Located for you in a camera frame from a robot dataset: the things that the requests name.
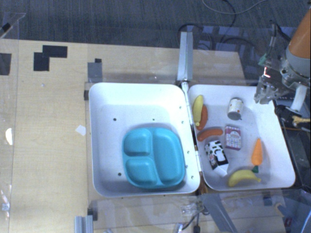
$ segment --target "small box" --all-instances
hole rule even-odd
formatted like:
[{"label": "small box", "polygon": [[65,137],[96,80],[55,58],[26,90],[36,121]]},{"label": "small box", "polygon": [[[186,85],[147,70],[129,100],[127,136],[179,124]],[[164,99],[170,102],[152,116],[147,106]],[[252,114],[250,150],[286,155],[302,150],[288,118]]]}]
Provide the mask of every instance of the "small box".
[{"label": "small box", "polygon": [[227,175],[229,163],[220,140],[209,142],[205,146],[205,152],[208,155],[209,163],[213,171],[221,177]]},{"label": "small box", "polygon": [[238,127],[225,127],[225,148],[240,150],[242,147],[241,130]]}]

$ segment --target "clear plastic panel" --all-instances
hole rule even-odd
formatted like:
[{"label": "clear plastic panel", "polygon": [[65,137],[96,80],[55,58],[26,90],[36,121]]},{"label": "clear plastic panel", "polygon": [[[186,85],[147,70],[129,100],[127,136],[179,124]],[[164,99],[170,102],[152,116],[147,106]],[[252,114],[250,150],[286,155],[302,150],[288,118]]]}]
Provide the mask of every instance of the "clear plastic panel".
[{"label": "clear plastic panel", "polygon": [[[283,32],[292,35],[295,28],[282,28]],[[193,79],[189,86],[195,84],[220,84],[220,85],[247,85],[256,86],[259,78],[264,74],[264,66],[258,63],[261,57],[269,51],[271,60],[277,60],[284,53],[288,41],[278,36],[277,42],[269,49],[273,28],[238,28],[219,26],[196,26],[186,25],[177,34],[176,42],[180,40],[180,32],[193,33]],[[97,82],[116,83],[169,83],[176,82],[178,73],[179,45],[173,44],[174,48],[151,47],[163,46],[155,38],[153,44],[148,47],[140,46],[138,38],[123,46],[118,41],[108,42],[112,45],[89,45],[88,46],[88,82],[85,90],[88,91]],[[293,100],[294,93],[282,97],[289,103]],[[289,151],[295,165],[298,158],[295,152],[305,152],[310,146],[310,139],[298,139],[297,135],[289,138],[285,126],[284,136],[288,143]],[[196,204],[197,197],[190,196],[157,196],[142,198],[119,198],[108,199],[101,197],[93,185],[92,178],[92,153],[89,121],[89,103],[86,100],[86,139],[87,139],[87,167],[88,167],[88,202],[89,211],[93,213],[96,220],[94,229],[96,233],[127,233],[127,232],[178,232],[178,224],[189,222],[193,213],[183,214],[181,208]],[[310,157],[305,154],[304,163],[307,168],[303,171],[304,176],[310,172]],[[304,187],[305,182],[300,178],[294,187]],[[236,192],[220,193],[220,201],[228,218],[238,229],[238,232],[259,232],[264,225],[266,232],[285,231],[285,221],[276,205],[284,205],[284,196],[281,190],[265,192]],[[203,198],[213,199],[208,194]],[[193,232],[197,218],[183,232]],[[220,232],[214,218],[211,215],[199,216],[201,230],[204,232]]]},{"label": "clear plastic panel", "polygon": [[0,34],[0,232],[8,232],[17,103],[19,20],[5,13]]},{"label": "clear plastic panel", "polygon": [[209,193],[200,196],[98,200],[94,232],[302,232],[311,196],[303,190]]}]

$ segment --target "orange carrot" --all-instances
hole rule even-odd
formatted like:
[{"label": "orange carrot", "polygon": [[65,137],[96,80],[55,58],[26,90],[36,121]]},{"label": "orange carrot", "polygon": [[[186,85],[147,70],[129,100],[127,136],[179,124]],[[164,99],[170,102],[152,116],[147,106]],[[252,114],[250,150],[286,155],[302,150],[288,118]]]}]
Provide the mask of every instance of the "orange carrot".
[{"label": "orange carrot", "polygon": [[255,166],[259,166],[262,163],[262,146],[261,141],[258,138],[252,154],[252,163]]}]

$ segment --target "pink box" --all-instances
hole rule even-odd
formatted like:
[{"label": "pink box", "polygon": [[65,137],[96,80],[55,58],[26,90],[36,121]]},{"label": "pink box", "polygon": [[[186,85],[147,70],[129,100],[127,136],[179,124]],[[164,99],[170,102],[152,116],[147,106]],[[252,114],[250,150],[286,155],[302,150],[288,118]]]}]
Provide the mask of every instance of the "pink box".
[{"label": "pink box", "polygon": [[225,148],[240,150],[242,147],[241,130],[237,127],[225,127]]}]

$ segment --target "toy carrot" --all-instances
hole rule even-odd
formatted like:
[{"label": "toy carrot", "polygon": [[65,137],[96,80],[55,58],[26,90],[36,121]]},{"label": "toy carrot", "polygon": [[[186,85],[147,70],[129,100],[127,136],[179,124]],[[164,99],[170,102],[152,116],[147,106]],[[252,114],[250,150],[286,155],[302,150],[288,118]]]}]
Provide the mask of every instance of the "toy carrot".
[{"label": "toy carrot", "polygon": [[252,154],[252,163],[254,165],[253,172],[258,173],[258,166],[262,163],[262,146],[261,140],[258,138]]}]

